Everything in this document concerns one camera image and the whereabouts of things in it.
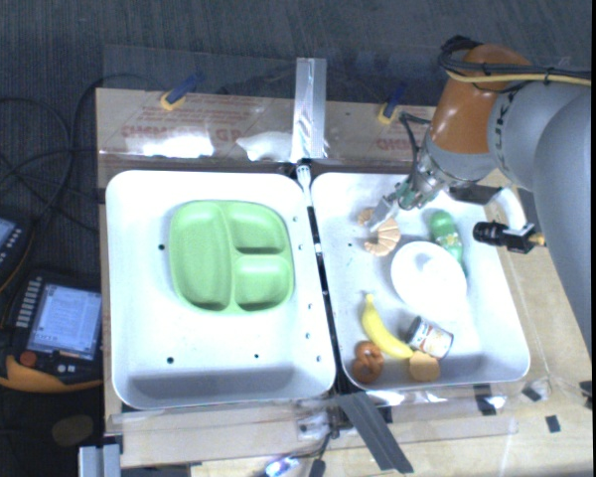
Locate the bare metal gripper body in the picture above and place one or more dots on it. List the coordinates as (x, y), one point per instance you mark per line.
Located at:
(419, 187)

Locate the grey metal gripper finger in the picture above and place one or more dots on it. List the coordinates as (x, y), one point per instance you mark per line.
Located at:
(377, 220)
(389, 208)

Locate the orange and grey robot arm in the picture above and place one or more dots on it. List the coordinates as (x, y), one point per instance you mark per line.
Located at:
(551, 132)

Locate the small tan biscuit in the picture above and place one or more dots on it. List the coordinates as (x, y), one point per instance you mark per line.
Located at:
(364, 215)

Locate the tan toy croissant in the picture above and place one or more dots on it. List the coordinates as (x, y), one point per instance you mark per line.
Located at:
(385, 241)

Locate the green plastic bottle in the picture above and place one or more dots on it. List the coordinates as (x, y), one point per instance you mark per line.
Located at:
(443, 226)

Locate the yellow banana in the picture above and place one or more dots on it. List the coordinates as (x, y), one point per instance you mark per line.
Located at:
(377, 328)

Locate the small can with black lid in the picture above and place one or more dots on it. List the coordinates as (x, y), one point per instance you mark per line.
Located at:
(432, 340)

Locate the tan round bread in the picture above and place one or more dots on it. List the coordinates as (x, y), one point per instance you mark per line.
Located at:
(423, 367)

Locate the white plastic tray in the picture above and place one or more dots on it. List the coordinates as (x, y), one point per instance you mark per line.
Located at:
(496, 326)
(139, 276)

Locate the brown cardboard board red print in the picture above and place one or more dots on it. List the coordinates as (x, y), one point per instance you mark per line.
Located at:
(526, 326)

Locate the green divided plate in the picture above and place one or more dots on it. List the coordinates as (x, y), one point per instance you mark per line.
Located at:
(203, 256)

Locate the black cylinder on white bracket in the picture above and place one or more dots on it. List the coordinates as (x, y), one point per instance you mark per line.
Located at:
(501, 231)

